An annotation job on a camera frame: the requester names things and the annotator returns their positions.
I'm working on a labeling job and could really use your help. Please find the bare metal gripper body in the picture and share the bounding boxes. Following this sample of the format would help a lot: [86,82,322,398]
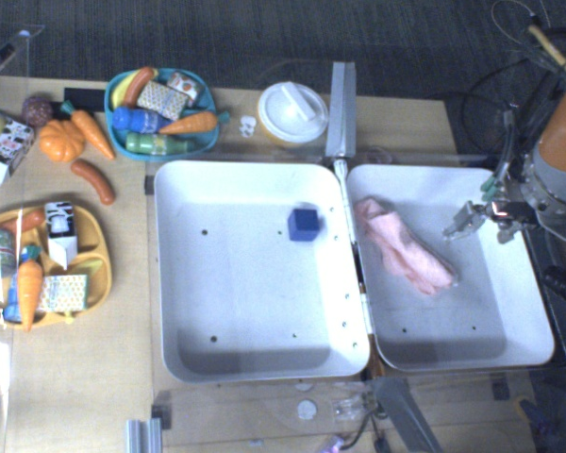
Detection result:
[483,176,566,243]

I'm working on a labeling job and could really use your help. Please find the pink cloth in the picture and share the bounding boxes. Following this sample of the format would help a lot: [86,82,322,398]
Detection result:
[353,196,458,297]

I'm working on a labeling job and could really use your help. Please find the white plastic tray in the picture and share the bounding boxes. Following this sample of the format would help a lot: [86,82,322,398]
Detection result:
[153,159,372,385]
[346,163,557,373]

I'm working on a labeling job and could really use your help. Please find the blue cube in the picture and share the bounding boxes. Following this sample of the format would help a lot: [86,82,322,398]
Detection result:
[287,207,323,243]

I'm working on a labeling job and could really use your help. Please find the yellow bowl with white lid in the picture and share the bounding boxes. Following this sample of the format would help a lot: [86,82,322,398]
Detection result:
[257,80,330,148]

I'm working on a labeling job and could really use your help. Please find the teal divided plate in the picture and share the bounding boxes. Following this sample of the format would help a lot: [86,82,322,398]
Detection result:
[104,67,220,161]

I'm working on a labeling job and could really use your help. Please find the orange carrot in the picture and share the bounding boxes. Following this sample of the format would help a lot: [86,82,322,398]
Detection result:
[158,109,231,137]
[59,100,117,161]
[17,244,45,334]

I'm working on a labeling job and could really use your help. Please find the white can with orange print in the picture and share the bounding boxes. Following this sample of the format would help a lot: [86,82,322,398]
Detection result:
[165,71,205,109]

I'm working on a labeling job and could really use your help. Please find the green bottle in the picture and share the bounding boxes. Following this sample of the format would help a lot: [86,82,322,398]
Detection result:
[125,131,195,156]

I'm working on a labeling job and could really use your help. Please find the patterned yellow carton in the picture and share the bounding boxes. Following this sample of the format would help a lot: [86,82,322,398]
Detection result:
[136,80,191,123]
[37,273,90,313]

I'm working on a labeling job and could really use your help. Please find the blue bottle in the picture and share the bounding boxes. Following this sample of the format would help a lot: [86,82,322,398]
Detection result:
[3,271,25,325]
[111,106,172,134]

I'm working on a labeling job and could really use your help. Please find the brown sausage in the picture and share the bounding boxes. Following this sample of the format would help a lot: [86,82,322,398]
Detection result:
[123,66,157,109]
[70,159,117,207]
[0,208,46,236]

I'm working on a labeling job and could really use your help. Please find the yellow banana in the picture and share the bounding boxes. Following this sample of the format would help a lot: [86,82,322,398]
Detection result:
[109,69,159,110]

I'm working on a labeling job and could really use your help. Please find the yellow divided plate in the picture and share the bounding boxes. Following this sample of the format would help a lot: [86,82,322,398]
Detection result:
[0,205,113,331]

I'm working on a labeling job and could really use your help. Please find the white milk carton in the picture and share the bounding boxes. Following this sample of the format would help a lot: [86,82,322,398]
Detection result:
[43,200,80,272]

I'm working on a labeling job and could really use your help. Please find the orange pumpkin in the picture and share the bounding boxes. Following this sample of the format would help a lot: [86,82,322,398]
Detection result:
[38,119,88,164]

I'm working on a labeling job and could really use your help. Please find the purple grapes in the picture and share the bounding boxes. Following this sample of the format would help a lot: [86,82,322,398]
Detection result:
[21,95,55,128]

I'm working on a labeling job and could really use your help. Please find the cow print carton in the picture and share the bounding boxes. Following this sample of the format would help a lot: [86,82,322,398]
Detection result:
[0,107,36,189]

